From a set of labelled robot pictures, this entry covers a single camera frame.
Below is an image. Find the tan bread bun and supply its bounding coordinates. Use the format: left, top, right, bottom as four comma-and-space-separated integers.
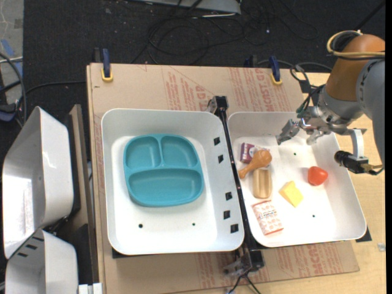
252, 168, 273, 200

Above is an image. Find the black block with thin wires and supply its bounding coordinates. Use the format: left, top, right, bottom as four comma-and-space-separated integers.
210, 95, 230, 115
222, 249, 265, 276

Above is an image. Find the brown chicken drumstick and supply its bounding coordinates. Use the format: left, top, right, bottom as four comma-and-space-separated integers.
238, 149, 273, 180

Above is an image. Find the white plastic tray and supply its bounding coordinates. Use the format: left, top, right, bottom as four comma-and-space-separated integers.
100, 108, 246, 256
227, 111, 368, 249

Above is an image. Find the purple and white carton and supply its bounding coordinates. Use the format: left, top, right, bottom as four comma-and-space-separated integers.
239, 142, 257, 165

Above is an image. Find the orange and white packet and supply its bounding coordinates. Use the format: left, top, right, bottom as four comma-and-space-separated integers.
251, 199, 285, 236

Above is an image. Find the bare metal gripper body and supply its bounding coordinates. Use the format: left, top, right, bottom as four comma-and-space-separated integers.
298, 105, 349, 135

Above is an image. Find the blue divided plate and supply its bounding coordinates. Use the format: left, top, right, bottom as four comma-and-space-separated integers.
122, 134, 205, 208

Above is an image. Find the red tomato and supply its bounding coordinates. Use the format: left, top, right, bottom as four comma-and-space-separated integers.
307, 165, 330, 187

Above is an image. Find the yellow cheese wedge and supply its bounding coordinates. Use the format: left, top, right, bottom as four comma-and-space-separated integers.
278, 180, 305, 208

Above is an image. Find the black cylinder on white bracket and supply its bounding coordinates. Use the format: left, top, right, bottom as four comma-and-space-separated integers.
334, 128, 370, 175

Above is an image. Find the brown cardboard board red print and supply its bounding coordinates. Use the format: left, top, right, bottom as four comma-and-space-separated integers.
86, 62, 361, 294

